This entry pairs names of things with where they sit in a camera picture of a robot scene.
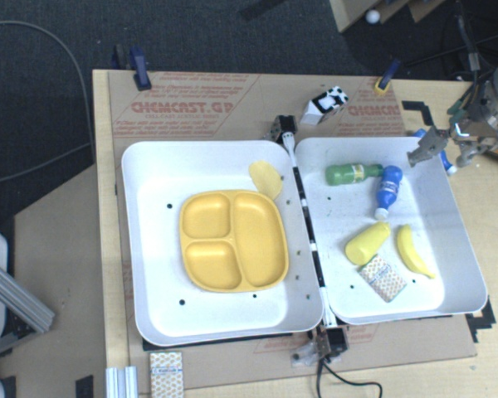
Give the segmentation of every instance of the white ball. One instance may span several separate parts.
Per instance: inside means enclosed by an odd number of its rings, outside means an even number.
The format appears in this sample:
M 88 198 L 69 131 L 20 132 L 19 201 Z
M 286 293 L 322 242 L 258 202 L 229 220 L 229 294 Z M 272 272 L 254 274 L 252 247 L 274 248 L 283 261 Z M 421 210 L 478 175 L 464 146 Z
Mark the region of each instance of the white ball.
M 371 9 L 365 13 L 365 20 L 368 23 L 377 23 L 380 20 L 380 12 L 378 10 Z

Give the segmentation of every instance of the yellow banana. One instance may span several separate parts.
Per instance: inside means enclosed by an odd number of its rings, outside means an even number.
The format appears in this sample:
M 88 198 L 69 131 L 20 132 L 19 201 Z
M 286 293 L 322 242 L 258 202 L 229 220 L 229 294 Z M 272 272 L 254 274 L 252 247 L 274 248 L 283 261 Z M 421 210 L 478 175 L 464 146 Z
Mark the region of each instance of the yellow banana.
M 398 230 L 397 247 L 404 264 L 411 271 L 414 273 L 425 274 L 430 279 L 435 277 L 435 274 L 428 269 L 413 245 L 412 228 L 409 224 L 400 227 Z

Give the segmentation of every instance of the yellow divided plate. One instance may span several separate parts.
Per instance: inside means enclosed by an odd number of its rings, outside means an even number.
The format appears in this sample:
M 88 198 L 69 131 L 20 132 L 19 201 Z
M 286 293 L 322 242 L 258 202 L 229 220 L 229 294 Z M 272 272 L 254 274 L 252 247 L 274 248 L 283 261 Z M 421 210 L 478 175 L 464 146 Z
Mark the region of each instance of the yellow divided plate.
M 248 190 L 204 192 L 187 199 L 179 217 L 184 267 L 214 292 L 270 288 L 288 271 L 281 215 L 266 195 Z

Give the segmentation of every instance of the black cable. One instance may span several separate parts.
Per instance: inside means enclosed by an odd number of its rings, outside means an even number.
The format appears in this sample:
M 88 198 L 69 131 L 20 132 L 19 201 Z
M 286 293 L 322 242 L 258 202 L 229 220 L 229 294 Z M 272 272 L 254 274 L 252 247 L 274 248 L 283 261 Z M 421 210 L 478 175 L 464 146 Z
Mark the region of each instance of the black cable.
M 380 393 L 378 394 L 378 398 L 382 398 L 383 394 L 383 388 L 382 385 L 380 385 L 376 381 L 366 381 L 366 382 L 355 382 L 355 381 L 347 381 L 343 377 L 341 377 L 339 374 L 337 374 L 335 371 L 333 371 L 328 364 L 326 364 L 325 359 L 321 358 L 319 362 L 317 363 L 317 379 L 316 379 L 316 384 L 315 387 L 317 389 L 317 396 L 318 398 L 321 398 L 321 391 L 320 391 L 320 383 L 321 383 L 321 375 L 323 373 L 323 367 L 336 379 L 342 381 L 343 383 L 346 383 L 347 385 L 351 386 L 376 386 L 379 388 Z
M 50 38 L 55 40 L 64 49 L 64 51 L 68 54 L 68 56 L 71 58 L 72 63 L 74 64 L 74 67 L 76 68 L 77 75 L 79 76 L 79 79 L 81 82 L 81 91 L 83 93 L 83 99 L 85 100 L 86 123 L 87 123 L 87 128 L 89 130 L 90 151 L 92 152 L 92 162 L 95 163 L 95 160 L 96 160 L 95 141 L 94 141 L 94 134 L 92 132 L 92 125 L 91 125 L 91 121 L 90 121 L 89 99 L 88 99 L 88 95 L 86 92 L 85 81 L 83 80 L 83 75 L 81 74 L 81 68 L 80 68 L 79 64 L 77 63 L 76 58 L 74 57 L 74 55 L 72 54 L 72 52 L 70 51 L 68 46 L 63 41 L 61 41 L 59 39 L 59 37 L 57 37 L 55 34 L 52 34 L 48 30 L 45 30 L 42 27 L 31 24 L 29 22 L 24 22 L 24 21 L 0 21 L 0 27 L 4 26 L 4 25 L 15 25 L 15 26 L 20 26 L 20 27 L 27 27 L 27 28 L 31 28 L 31 29 L 34 29 L 36 31 L 42 32 L 43 34 L 46 34 L 47 36 L 49 36 Z M 77 150 L 77 149 L 73 149 L 71 152 L 65 153 L 64 155 L 67 156 L 70 153 L 73 153 L 75 150 Z M 43 164 L 39 165 L 38 167 L 45 167 L 46 165 L 47 165 L 47 163 L 43 163 Z
M 51 163 L 54 163 L 54 162 L 59 161 L 60 159 L 66 158 L 68 155 L 72 155 L 73 153 L 79 152 L 80 150 L 82 150 L 84 148 L 88 148 L 89 146 L 90 146 L 90 143 L 82 144 L 81 146 L 78 146 L 77 148 L 73 148 L 72 150 L 69 150 L 68 152 L 63 153 L 62 155 L 59 155 L 53 159 L 50 159 L 49 161 L 46 161 L 45 163 L 41 163 L 41 164 L 37 165 L 36 167 L 28 168 L 24 171 L 17 172 L 16 174 L 12 174 L 10 176 L 0 177 L 0 182 L 6 182 L 8 180 L 12 180 L 13 178 L 25 176 L 26 174 L 29 174 L 30 172 L 34 172 L 38 169 L 47 167 Z

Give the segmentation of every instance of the table surface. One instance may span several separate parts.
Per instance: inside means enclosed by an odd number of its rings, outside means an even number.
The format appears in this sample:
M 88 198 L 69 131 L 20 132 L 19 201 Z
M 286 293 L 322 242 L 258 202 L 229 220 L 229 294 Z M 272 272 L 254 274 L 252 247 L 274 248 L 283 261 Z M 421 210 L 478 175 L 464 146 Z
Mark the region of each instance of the table surface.
M 280 75 L 273 75 L 279 81 Z M 100 246 L 103 271 L 105 357 L 107 367 L 129 365 L 129 344 L 122 281 L 118 204 L 115 196 L 115 156 L 110 114 L 109 71 L 93 72 Z M 424 101 L 438 128 L 447 127 L 446 110 L 468 87 L 456 81 L 393 80 L 398 102 Z M 423 128 L 418 116 L 405 116 L 407 131 Z M 455 160 L 458 149 L 449 143 L 447 155 Z M 498 397 L 498 158 L 480 155 L 449 178 L 490 295 L 496 316 L 492 329 L 478 332 L 475 357 L 442 362 L 350 371 L 350 381 L 378 381 L 385 396 L 494 396 Z M 323 396 L 376 396 L 373 386 L 354 388 L 324 375 Z M 206 396 L 316 396 L 315 377 L 301 376 L 185 391 L 188 397 Z

